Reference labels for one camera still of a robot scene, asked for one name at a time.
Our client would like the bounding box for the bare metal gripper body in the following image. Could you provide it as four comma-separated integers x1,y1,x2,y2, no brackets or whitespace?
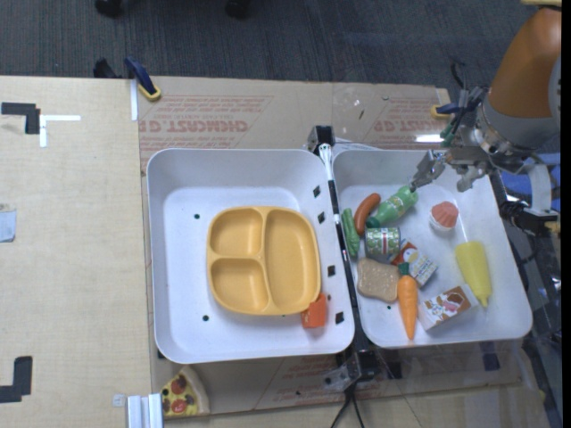
444,125,526,172

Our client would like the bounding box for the green bottle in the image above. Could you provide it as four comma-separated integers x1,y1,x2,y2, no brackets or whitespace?
365,185,420,229

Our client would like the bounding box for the red sausage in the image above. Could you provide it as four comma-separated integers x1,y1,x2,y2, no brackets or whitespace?
353,193,382,226

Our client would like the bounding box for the green and red can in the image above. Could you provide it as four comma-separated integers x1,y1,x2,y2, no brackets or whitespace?
364,226,401,260

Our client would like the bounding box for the yellow squeeze bottle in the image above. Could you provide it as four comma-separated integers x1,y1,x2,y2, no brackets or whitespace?
454,240,493,309

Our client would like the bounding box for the red and white carton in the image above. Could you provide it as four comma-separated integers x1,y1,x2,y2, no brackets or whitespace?
391,239,439,289

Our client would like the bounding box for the green pea pod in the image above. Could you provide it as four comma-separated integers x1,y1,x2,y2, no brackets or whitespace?
341,207,361,259

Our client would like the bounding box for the thin black and white rod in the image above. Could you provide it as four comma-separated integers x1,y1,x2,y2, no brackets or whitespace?
319,144,360,352

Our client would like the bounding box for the slice of bread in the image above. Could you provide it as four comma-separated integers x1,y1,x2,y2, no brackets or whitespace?
356,257,401,303

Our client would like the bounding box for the brown and white carton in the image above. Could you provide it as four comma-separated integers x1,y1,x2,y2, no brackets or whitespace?
418,284,480,332

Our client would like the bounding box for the orange carrot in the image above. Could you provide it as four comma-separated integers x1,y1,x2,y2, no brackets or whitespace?
396,261,419,342

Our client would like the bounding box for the white plastic tray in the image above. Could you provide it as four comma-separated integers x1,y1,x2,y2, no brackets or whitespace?
332,149,534,350
145,148,357,366

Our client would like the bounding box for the yellow divided plate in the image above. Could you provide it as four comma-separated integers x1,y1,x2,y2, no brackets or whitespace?
205,205,323,317

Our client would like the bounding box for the brown cardboard board red print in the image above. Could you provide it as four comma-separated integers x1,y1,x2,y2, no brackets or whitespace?
137,76,524,415

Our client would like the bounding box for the orange carton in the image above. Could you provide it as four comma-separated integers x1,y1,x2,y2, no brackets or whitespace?
300,292,329,330

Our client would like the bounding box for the pizza slice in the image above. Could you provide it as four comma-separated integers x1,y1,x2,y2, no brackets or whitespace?
159,365,211,417

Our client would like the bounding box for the black cylinder on white bracket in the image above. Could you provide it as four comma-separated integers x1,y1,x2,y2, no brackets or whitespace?
499,162,559,235

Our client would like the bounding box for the black block with thin wires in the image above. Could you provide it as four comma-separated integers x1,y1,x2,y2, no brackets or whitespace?
307,125,336,152
324,349,385,392

